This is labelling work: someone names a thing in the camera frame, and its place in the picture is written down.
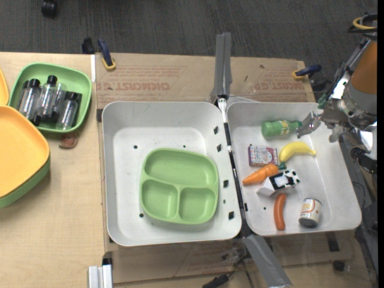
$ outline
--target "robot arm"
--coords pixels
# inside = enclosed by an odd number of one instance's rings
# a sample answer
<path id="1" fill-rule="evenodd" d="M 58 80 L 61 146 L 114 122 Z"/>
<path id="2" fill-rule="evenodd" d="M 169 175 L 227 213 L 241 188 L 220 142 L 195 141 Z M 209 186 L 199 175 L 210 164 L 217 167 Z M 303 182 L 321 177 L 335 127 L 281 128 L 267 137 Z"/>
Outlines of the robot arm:
<path id="1" fill-rule="evenodd" d="M 349 60 L 341 64 L 331 87 L 319 99 L 318 108 L 323 112 L 310 112 L 296 132 L 300 138 L 313 132 L 324 122 L 332 129 L 330 142 L 338 141 L 345 133 L 354 133 L 358 143 L 365 148 L 353 148 L 352 158 L 365 170 L 376 173 L 377 15 L 366 14 L 355 19 L 349 32 L 363 34 L 364 39 Z"/>

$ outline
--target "can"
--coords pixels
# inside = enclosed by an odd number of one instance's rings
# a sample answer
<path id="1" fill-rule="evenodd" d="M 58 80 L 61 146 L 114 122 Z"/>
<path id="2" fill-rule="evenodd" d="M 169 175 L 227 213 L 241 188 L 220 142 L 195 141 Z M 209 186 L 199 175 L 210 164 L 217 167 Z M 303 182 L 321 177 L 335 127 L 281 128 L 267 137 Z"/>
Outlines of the can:
<path id="1" fill-rule="evenodd" d="M 299 223 L 309 228 L 317 227 L 321 208 L 321 201 L 309 197 L 304 199 L 301 206 Z"/>

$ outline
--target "banana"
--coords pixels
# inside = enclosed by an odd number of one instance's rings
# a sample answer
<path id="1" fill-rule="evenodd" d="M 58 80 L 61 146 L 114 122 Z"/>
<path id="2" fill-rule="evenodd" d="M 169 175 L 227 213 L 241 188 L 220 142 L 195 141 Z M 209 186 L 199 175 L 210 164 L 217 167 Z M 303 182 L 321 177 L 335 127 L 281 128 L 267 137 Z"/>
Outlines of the banana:
<path id="1" fill-rule="evenodd" d="M 294 154 L 312 154 L 316 155 L 316 151 L 311 149 L 304 142 L 290 142 L 285 145 L 278 155 L 280 162 L 287 161 Z"/>

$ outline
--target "white plastic tray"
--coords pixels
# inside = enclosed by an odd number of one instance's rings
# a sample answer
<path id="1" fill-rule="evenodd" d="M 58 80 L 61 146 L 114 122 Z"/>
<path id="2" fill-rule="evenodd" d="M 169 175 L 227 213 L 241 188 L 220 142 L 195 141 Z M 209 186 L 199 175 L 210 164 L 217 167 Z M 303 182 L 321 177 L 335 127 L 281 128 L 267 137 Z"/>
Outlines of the white plastic tray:
<path id="1" fill-rule="evenodd" d="M 122 246 L 234 238 L 241 228 L 235 181 L 221 112 L 209 103 L 124 102 L 103 110 L 107 228 Z M 206 223 L 169 223 L 146 215 L 140 205 L 145 157 L 157 148 L 178 148 L 210 157 L 219 175 L 218 205 Z"/>
<path id="2" fill-rule="evenodd" d="M 321 113 L 314 103 L 233 103 L 228 107 L 227 118 L 240 183 L 257 170 L 248 164 L 249 144 L 276 147 L 279 153 L 285 144 L 300 140 L 317 151 L 315 157 L 295 155 L 287 161 L 287 168 L 295 169 L 301 182 L 294 189 L 286 191 L 287 200 L 283 209 L 285 230 L 279 231 L 275 228 L 275 196 L 257 194 L 256 190 L 261 187 L 259 184 L 243 186 L 241 183 L 243 201 L 247 206 L 247 223 L 258 235 L 349 230 L 356 228 L 361 222 L 361 210 L 340 145 L 338 142 L 329 142 L 328 137 L 332 131 L 324 123 L 316 131 L 300 139 L 295 134 L 271 140 L 262 136 L 262 122 L 279 119 L 302 121 L 311 110 Z M 307 197 L 322 202 L 319 225 L 314 229 L 305 228 L 298 222 L 302 201 Z"/>

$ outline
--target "chair wheel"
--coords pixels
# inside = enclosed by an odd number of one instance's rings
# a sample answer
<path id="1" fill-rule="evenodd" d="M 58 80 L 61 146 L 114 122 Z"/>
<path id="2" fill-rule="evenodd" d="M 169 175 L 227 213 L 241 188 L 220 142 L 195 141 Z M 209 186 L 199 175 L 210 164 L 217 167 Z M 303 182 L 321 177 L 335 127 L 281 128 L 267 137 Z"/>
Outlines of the chair wheel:
<path id="1" fill-rule="evenodd" d="M 44 0 L 41 6 L 41 12 L 47 16 L 55 16 L 58 4 L 55 1 Z"/>

